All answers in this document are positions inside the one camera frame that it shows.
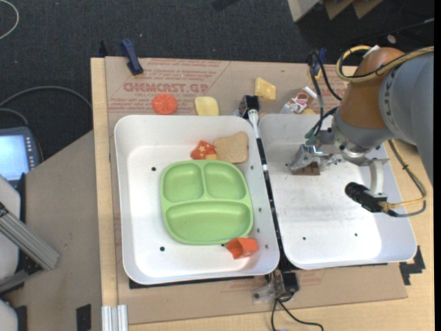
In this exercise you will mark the black cylinder on white bracket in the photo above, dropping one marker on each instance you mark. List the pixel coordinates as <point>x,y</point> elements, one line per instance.
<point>365,195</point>

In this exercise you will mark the round orange slice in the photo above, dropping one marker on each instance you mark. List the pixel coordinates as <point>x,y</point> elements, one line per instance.
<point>164,103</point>

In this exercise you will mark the pale yellow toy slice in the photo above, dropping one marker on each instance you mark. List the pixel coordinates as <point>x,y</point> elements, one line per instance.
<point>206,106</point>

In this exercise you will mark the thin black and white rod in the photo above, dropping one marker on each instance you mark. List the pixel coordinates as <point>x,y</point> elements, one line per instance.
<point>264,164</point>

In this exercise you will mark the brown chocolate bar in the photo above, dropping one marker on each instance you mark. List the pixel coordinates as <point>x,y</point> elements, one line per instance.
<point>306,171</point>

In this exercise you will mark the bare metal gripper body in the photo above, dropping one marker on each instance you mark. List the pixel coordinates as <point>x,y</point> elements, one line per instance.
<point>351,153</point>

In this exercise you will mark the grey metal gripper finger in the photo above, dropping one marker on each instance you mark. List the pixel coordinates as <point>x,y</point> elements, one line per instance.
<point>300,159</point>
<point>327,160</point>

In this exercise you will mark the white plastic tray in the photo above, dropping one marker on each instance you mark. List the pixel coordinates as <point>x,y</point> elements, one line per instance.
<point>144,198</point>
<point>327,219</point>

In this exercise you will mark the green divided plate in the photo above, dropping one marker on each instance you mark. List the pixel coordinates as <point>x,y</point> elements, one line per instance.
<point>206,219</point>

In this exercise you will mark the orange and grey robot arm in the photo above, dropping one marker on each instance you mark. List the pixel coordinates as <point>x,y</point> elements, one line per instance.
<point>396,95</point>

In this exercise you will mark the small yellow toy piece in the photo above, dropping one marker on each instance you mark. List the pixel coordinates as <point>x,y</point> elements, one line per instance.
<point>309,111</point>

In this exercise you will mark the brown cardboard board red print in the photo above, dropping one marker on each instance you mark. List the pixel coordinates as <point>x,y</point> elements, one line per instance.
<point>206,71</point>

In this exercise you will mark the orange carton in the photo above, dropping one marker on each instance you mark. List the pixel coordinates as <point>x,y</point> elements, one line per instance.
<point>243,247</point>

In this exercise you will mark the red toy piece with star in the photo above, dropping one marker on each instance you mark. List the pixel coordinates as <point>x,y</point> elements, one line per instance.
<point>202,150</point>

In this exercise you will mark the yellow cheese wedge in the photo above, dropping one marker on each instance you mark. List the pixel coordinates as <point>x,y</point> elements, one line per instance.
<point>264,89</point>

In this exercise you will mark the tan bread slice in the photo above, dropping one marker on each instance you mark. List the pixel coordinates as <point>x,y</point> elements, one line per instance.
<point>232,148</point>

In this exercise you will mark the white and brown milk carton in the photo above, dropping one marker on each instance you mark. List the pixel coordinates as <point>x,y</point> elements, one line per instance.
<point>299,101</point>

